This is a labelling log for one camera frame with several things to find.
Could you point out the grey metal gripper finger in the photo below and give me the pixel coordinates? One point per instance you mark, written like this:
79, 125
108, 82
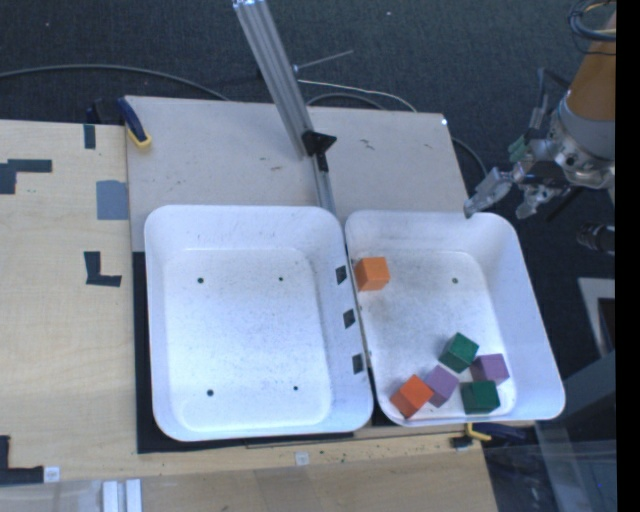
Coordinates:
534, 202
490, 192

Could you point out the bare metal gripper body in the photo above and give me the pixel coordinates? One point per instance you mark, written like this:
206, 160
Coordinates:
575, 167

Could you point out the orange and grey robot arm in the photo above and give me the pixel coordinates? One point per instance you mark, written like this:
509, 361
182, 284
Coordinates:
597, 85

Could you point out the white plastic tray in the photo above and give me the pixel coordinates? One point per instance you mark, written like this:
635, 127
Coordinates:
425, 310
250, 325

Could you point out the orange cube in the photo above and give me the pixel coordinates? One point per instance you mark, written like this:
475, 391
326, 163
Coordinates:
372, 274
411, 396

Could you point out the green cube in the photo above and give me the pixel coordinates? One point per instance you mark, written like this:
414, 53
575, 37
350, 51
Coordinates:
480, 397
458, 352

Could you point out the purple cube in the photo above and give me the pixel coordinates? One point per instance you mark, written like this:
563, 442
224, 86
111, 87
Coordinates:
491, 369
442, 385

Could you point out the black cylinder on white bracket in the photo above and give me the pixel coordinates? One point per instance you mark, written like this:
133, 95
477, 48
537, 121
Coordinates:
595, 236

